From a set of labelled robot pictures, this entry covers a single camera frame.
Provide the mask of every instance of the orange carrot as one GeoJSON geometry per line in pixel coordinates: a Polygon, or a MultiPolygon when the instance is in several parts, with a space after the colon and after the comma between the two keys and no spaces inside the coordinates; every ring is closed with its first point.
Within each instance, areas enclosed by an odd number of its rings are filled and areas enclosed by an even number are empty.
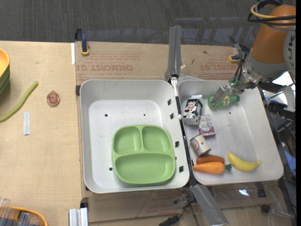
{"type": "Polygon", "coordinates": [[[212,162],[212,161],[219,161],[221,163],[225,163],[225,159],[223,159],[220,156],[216,156],[216,155],[206,154],[206,155],[199,156],[197,158],[197,164],[212,162]]]}
{"type": "Polygon", "coordinates": [[[231,170],[231,165],[224,165],[219,161],[211,161],[202,164],[197,164],[193,166],[194,170],[203,171],[203,172],[211,172],[211,173],[222,173],[226,170],[231,170]]]}

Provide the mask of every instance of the green tray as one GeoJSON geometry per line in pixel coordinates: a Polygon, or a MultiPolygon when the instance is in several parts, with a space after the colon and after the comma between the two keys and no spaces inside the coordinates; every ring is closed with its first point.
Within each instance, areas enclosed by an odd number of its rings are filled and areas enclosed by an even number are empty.
{"type": "Polygon", "coordinates": [[[159,126],[131,125],[119,128],[112,143],[113,167],[128,184],[154,184],[169,180],[175,172],[170,135],[159,126]]]}

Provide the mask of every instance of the wooden table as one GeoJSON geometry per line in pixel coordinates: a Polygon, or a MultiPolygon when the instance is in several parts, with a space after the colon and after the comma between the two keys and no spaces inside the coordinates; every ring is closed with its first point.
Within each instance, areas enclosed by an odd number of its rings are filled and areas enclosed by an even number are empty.
{"type": "MultiPolygon", "coordinates": [[[[71,63],[71,44],[0,41],[0,48],[10,57],[11,71],[10,82],[0,94],[0,116],[17,104],[34,81],[39,83],[21,109],[0,122],[0,197],[10,199],[11,205],[40,212],[49,226],[66,226],[69,209],[79,208],[84,191],[76,68],[71,63]],[[52,90],[61,99],[56,107],[46,102],[52,90]],[[23,135],[24,112],[30,112],[30,134],[26,136],[23,135]]],[[[266,185],[277,203],[284,206],[277,181],[266,185]]],[[[237,208],[228,207],[225,201],[219,203],[232,226],[269,225],[271,222],[291,225],[284,219],[262,214],[256,202],[248,207],[236,202],[237,208]]],[[[209,225],[201,211],[196,215],[201,225],[209,225]]],[[[165,215],[92,225],[158,225],[167,218],[165,215]]],[[[194,223],[191,213],[187,213],[178,225],[194,223]]]]}

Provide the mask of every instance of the white can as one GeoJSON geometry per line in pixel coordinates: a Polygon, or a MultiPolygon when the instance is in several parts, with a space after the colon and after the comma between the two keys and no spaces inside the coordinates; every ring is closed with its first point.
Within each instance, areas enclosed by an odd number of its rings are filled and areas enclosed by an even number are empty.
{"type": "Polygon", "coordinates": [[[203,135],[197,135],[190,140],[190,145],[198,156],[205,155],[211,151],[203,135]]]}

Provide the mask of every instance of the toy banana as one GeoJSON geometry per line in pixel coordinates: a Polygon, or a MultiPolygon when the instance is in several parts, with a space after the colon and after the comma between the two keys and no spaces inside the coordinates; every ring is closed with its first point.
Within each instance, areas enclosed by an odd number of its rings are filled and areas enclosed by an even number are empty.
{"type": "Polygon", "coordinates": [[[233,153],[228,153],[228,160],[234,167],[242,171],[253,171],[258,165],[261,164],[260,160],[244,161],[233,153]]]}

